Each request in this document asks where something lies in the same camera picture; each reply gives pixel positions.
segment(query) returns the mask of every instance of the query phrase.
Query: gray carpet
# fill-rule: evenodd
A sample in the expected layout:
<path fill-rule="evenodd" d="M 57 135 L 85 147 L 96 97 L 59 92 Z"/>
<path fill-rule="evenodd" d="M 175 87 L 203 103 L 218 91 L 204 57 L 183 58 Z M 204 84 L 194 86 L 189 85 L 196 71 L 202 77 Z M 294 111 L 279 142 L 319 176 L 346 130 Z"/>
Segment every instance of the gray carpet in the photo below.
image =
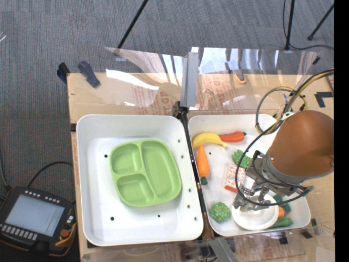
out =
<path fill-rule="evenodd" d="M 87 61 L 117 69 L 117 47 L 143 0 L 0 0 L 0 152 L 11 186 L 45 165 L 72 162 L 67 87 L 57 77 Z M 334 0 L 295 0 L 291 49 L 321 52 L 315 72 L 334 67 L 334 11 L 307 40 Z M 286 0 L 287 31 L 291 0 Z M 149 0 L 123 49 L 185 56 L 189 47 L 284 49 L 284 0 Z M 74 199 L 71 166 L 45 170 L 32 187 Z M 0 182 L 0 194 L 6 193 Z M 63 258 L 37 258 L 0 244 L 0 260 L 79 261 L 77 239 Z"/>

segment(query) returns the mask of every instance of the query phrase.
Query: white tray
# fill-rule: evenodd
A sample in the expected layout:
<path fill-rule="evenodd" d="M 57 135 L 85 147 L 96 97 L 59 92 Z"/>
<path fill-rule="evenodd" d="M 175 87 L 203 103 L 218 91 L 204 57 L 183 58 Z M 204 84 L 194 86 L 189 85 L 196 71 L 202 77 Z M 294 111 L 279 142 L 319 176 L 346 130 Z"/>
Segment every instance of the white tray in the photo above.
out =
<path fill-rule="evenodd" d="M 203 219 L 181 122 L 172 116 L 87 115 L 76 127 L 82 201 L 82 225 L 97 246 L 186 241 L 198 238 Z M 149 207 L 121 201 L 111 177 L 111 150 L 144 138 L 163 141 L 172 151 L 182 179 L 175 199 Z"/>
<path fill-rule="evenodd" d="M 202 186 L 202 193 L 207 210 L 218 201 L 222 201 L 229 208 L 232 207 L 236 197 L 236 192 L 224 188 L 227 168 L 229 164 L 234 164 L 231 155 L 240 149 L 245 151 L 249 144 L 258 136 L 255 128 L 255 115 L 198 115 L 189 120 L 188 129 L 191 139 L 202 132 L 213 132 L 217 134 L 234 133 L 238 130 L 246 132 L 247 135 L 242 142 L 227 143 L 226 147 L 215 144 L 204 144 L 204 150 L 207 153 L 208 163 L 210 166 L 210 174 L 207 177 L 207 185 Z M 259 123 L 262 129 L 267 129 L 271 126 L 275 119 L 272 116 L 261 114 L 259 115 Z M 252 157 L 255 150 L 261 153 L 266 153 L 271 146 L 276 133 L 261 137 L 246 154 Z M 197 148 L 194 149 L 195 158 L 197 157 Z M 266 231 L 279 231 L 285 229 L 302 228 L 310 222 L 310 210 L 308 203 L 304 197 L 289 203 L 291 211 L 287 214 L 293 224 L 289 227 L 280 227 L 266 229 L 260 231 L 245 230 L 238 226 L 232 216 L 222 223 L 216 222 L 209 216 L 209 222 L 212 229 L 221 236 L 236 236 L 254 233 L 262 233 Z"/>

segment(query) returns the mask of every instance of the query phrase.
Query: yellow banana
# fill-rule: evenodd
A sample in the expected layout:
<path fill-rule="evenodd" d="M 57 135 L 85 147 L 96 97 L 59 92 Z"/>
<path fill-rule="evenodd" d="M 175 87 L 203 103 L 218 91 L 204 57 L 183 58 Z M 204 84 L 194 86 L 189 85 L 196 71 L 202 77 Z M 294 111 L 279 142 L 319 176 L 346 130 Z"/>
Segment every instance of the yellow banana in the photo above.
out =
<path fill-rule="evenodd" d="M 204 132 L 197 134 L 191 141 L 192 147 L 198 147 L 202 144 L 211 143 L 221 146 L 226 146 L 227 144 L 221 140 L 221 138 L 216 133 Z"/>

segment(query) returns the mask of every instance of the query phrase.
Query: green tray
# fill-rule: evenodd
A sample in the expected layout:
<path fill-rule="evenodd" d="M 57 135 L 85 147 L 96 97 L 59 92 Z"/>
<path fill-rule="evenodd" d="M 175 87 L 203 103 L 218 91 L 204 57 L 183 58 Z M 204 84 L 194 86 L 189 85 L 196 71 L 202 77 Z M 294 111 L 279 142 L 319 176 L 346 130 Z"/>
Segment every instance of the green tray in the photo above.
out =
<path fill-rule="evenodd" d="M 110 169 L 121 200 L 133 207 L 170 201 L 182 189 L 177 163 L 169 147 L 157 139 L 118 145 L 110 153 Z"/>

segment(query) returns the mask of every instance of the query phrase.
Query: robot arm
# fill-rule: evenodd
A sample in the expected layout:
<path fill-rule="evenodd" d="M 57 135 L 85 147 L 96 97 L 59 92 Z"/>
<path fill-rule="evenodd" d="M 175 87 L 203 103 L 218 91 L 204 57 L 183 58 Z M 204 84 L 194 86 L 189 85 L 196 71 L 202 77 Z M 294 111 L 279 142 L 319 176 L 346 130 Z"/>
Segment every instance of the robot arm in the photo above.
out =
<path fill-rule="evenodd" d="M 266 154 L 255 152 L 233 206 L 241 211 L 265 209 L 272 205 L 264 200 L 269 190 L 281 196 L 296 193 L 295 200 L 313 189 L 301 186 L 303 181 L 333 170 L 334 120 L 318 111 L 299 111 L 281 125 Z M 250 198 L 257 192 L 256 203 Z"/>

